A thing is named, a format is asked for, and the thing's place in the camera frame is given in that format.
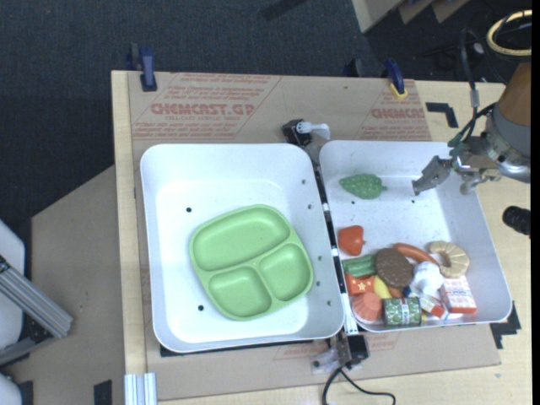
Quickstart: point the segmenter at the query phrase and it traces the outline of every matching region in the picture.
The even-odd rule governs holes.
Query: wooden table
[[[141,273],[139,268],[136,203],[133,197],[134,167],[127,73],[113,72],[112,94],[116,152],[116,190],[120,237],[121,294],[123,304],[125,366],[128,374],[148,371],[143,328]],[[338,78],[315,78],[310,82],[324,90],[331,89]],[[363,80],[349,80],[361,87]],[[423,103],[445,102],[453,107],[460,127],[471,115],[468,86],[465,83],[416,82]],[[495,102],[503,91],[500,84],[479,84],[483,104]],[[434,141],[447,141],[455,134],[444,115],[424,112]],[[530,186],[503,179],[478,187],[478,195],[495,249],[505,271],[510,293],[515,301],[521,330],[505,337],[500,350],[500,366],[470,370],[423,373],[361,382],[367,390],[392,392],[397,403],[532,403],[532,343],[531,343],[531,242],[501,221],[510,205],[530,208]],[[198,397],[166,401],[168,405],[239,403],[320,403],[321,386],[301,386],[272,389],[219,397]],[[348,383],[336,383],[329,399],[339,404],[389,403],[389,399],[361,395]]]

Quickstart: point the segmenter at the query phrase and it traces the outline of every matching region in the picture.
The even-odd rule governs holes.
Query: beige ring donut
[[[440,274],[445,278],[459,278],[463,276],[471,263],[465,251],[453,243],[434,241],[429,245],[429,251],[431,253],[441,254],[445,259],[446,265],[439,267]]]

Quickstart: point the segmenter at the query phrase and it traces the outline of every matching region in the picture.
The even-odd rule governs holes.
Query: green plate
[[[198,227],[192,265],[221,313],[246,321],[290,305],[309,291],[313,268],[290,222],[257,204]]]

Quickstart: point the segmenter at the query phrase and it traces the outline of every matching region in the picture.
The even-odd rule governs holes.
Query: toy tomato
[[[337,245],[350,255],[360,255],[364,245],[364,228],[353,225],[340,229],[337,233]]]

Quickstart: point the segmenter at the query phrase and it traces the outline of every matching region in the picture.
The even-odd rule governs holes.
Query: yellow cable
[[[532,46],[530,48],[527,48],[526,50],[512,50],[510,48],[504,48],[503,46],[496,44],[493,39],[495,32],[500,28],[503,22],[509,23],[516,19],[528,18],[528,17],[532,18],[532,9],[514,12],[512,15],[508,17],[508,19],[504,17],[503,19],[500,19],[495,24],[493,24],[491,28],[488,30],[488,34],[486,36],[486,41],[488,43],[489,48],[491,48],[493,51],[499,54],[502,54],[503,56],[530,57],[532,55]]]

